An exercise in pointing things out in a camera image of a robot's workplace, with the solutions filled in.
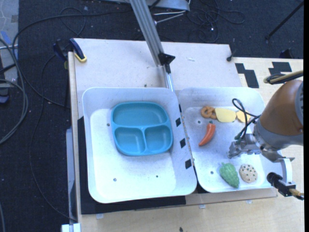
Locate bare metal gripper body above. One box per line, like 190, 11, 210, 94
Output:
238, 133, 264, 156

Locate white plastic tray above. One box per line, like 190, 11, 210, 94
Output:
178, 87, 283, 193
81, 87, 198, 204

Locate beige toy biscuit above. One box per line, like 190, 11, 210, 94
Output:
239, 163, 258, 184

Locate green toy grapes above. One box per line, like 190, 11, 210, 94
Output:
219, 162, 240, 189

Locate yellow toy chip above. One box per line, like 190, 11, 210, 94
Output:
236, 110, 252, 123

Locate orange toy carrot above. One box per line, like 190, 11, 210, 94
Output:
198, 120, 216, 147

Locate yellow toy cheese slice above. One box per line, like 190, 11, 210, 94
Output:
214, 107, 237, 123

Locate brown toy pretzel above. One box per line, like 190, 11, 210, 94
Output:
200, 106, 217, 120

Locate blue divided plate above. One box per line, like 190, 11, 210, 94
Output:
111, 101, 174, 157

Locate pale wood board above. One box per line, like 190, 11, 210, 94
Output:
68, 38, 278, 206

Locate black cylinder on white bracket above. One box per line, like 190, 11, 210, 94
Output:
262, 149, 299, 198

